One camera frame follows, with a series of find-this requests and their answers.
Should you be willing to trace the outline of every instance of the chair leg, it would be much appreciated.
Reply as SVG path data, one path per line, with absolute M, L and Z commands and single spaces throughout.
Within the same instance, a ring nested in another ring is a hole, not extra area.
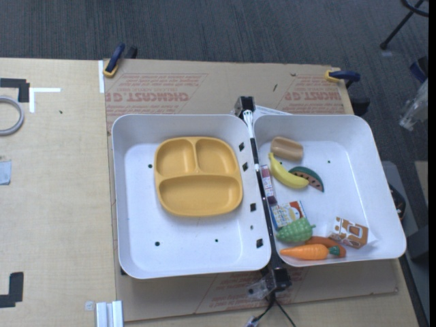
M 422 3 L 424 2 L 424 0 L 419 0 L 416 4 L 415 4 L 415 8 L 418 8 L 422 5 Z M 390 42 L 390 40 L 392 40 L 392 38 L 400 31 L 400 29 L 403 27 L 404 24 L 406 24 L 406 22 L 409 20 L 410 17 L 412 17 L 412 15 L 414 14 L 413 11 L 410 11 L 406 17 L 404 17 L 404 19 L 400 22 L 400 24 L 394 29 L 394 31 L 386 38 L 386 40 L 384 40 L 381 44 L 380 44 L 380 48 L 382 50 L 385 50 L 388 47 L 388 44 Z

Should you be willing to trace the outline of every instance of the white bracket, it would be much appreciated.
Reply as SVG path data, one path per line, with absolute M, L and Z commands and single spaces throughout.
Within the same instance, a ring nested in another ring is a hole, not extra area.
M 123 302 L 98 302 L 95 305 L 95 327 L 123 327 Z

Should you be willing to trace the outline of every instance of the white tray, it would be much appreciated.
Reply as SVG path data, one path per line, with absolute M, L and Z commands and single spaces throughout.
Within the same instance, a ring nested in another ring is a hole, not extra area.
M 232 147 L 243 180 L 243 200 L 235 210 L 187 218 L 161 206 L 149 165 L 161 142 L 180 136 L 214 137 Z M 271 246 L 242 120 L 232 115 L 129 114 L 115 121 L 112 145 L 119 259 L 129 276 L 150 279 L 251 271 L 268 264 Z
M 371 128 L 354 115 L 264 115 L 254 123 L 259 160 L 268 164 L 271 141 L 283 136 L 303 145 L 299 162 L 277 158 L 287 170 L 305 166 L 322 179 L 325 191 L 312 187 L 290 189 L 274 181 L 278 203 L 300 200 L 313 235 L 327 236 L 336 216 L 365 225 L 371 243 L 360 249 L 345 246 L 344 258 L 298 260 L 281 256 L 292 266 L 313 266 L 362 260 L 398 258 L 406 249 L 403 227 Z M 277 251 L 289 244 L 276 241 Z
M 275 136 L 303 145 L 302 161 L 282 162 L 288 169 L 306 166 L 316 171 L 325 192 L 274 184 L 279 203 L 302 202 L 308 220 L 316 225 L 314 235 L 327 235 L 336 216 L 367 225 L 373 235 L 374 241 L 361 249 L 346 247 L 345 258 L 305 261 L 283 256 L 285 263 L 313 266 L 381 260 L 405 252 L 403 228 L 366 121 L 354 115 L 264 115 L 255 120 L 254 134 L 260 164 L 269 165 L 267 154 Z M 155 190 L 154 153 L 164 140 L 180 136 L 214 137 L 233 148 L 243 180 L 243 201 L 236 210 L 185 218 L 163 209 Z M 112 146 L 119 259 L 129 276 L 150 279 L 252 271 L 268 264 L 270 240 L 242 120 L 233 115 L 129 114 L 115 121 Z M 276 246 L 279 251 L 289 245 L 276 241 Z

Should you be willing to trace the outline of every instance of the green vegetable toy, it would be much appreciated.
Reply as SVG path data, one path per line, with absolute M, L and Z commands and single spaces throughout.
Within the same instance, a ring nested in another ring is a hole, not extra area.
M 300 218 L 282 227 L 277 232 L 276 237 L 285 243 L 306 241 L 312 237 L 312 228 L 314 227 L 315 225 L 311 225 L 307 218 Z

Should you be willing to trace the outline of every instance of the toy carrot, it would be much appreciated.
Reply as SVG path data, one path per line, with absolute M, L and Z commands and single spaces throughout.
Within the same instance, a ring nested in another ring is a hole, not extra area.
M 281 255 L 287 255 L 289 257 L 305 259 L 305 260 L 326 259 L 329 253 L 339 255 L 339 247 L 333 246 L 331 248 L 327 248 L 324 245 L 316 243 L 312 245 L 288 247 L 280 250 Z
M 332 240 L 328 237 L 323 236 L 312 236 L 309 240 L 307 240 L 306 245 L 313 245 L 315 243 L 319 243 L 321 245 L 326 246 L 327 248 L 331 248 L 333 246 L 339 247 L 339 255 L 338 257 L 343 258 L 347 254 L 347 250 L 344 248 L 344 246 L 341 246 L 339 243 L 337 243 L 335 240 Z

